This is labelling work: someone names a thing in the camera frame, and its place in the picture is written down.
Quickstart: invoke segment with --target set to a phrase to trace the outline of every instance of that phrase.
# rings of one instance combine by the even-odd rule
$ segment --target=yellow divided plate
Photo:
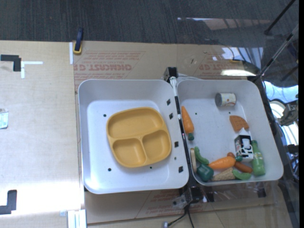
[[[159,162],[171,152],[171,139],[161,114],[139,107],[113,114],[106,132],[116,160],[125,167]]]

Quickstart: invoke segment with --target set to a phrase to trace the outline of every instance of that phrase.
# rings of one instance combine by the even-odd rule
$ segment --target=tin can
[[[234,93],[217,93],[215,95],[215,104],[217,106],[234,106],[237,102]]]

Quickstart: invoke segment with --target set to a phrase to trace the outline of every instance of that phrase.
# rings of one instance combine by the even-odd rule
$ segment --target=toy carrot
[[[233,167],[236,163],[236,159],[231,156],[226,156],[223,158],[220,158],[216,161],[211,162],[208,166],[212,169],[223,169],[223,168],[230,168]]]
[[[188,140],[194,140],[194,136],[193,136],[194,125],[184,106],[181,107],[181,117],[182,117],[182,123],[184,125],[185,132],[186,134],[188,134]]]

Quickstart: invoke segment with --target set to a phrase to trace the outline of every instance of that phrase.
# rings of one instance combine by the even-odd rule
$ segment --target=white tray
[[[186,185],[189,171],[170,84],[163,80],[90,79],[79,86],[78,100],[82,174],[84,185],[90,192],[177,189]],[[144,106],[154,108],[164,118],[172,151],[163,161],[127,168],[113,156],[106,135],[106,122],[114,113]]]
[[[283,175],[283,165],[273,138],[262,103],[260,92],[255,84],[246,80],[184,80],[178,83],[177,92],[180,106],[184,105],[193,121],[194,141],[187,141],[188,148],[198,146],[203,157],[209,162],[235,153],[234,132],[230,115],[243,117],[249,125],[252,140],[257,140],[263,154],[266,174],[252,176],[249,180],[226,180],[203,182],[197,174],[196,180],[206,186],[227,185],[250,181],[273,181]],[[236,105],[217,107],[216,93],[234,93]]]

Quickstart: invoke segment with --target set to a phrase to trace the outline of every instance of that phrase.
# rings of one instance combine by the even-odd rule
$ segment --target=black pole
[[[272,27],[280,20],[280,18],[285,14],[285,12],[290,8],[290,6],[295,2],[295,0],[291,0],[288,5],[285,7],[285,9],[279,14],[279,16],[272,22],[272,24],[268,27],[267,30],[264,31],[265,35],[269,34],[269,31],[272,29]]]

